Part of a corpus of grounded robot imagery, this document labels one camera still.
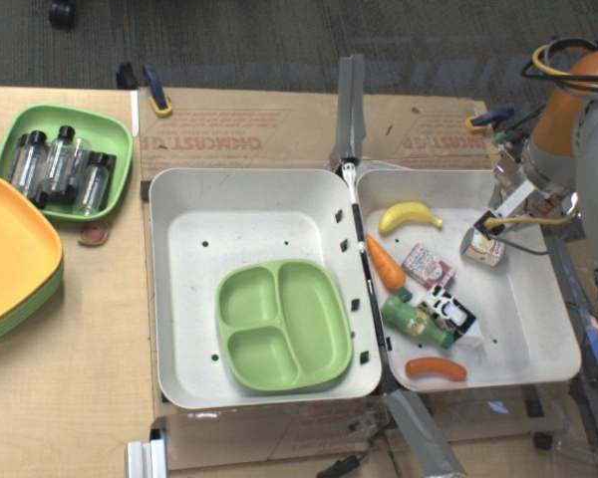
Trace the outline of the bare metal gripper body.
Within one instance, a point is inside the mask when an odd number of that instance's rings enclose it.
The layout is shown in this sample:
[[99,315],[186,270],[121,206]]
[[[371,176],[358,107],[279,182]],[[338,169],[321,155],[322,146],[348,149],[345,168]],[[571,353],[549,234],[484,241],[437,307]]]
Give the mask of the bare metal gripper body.
[[497,189],[501,193],[512,193],[526,181],[521,158],[506,145],[501,145],[498,152],[499,158],[493,169]]

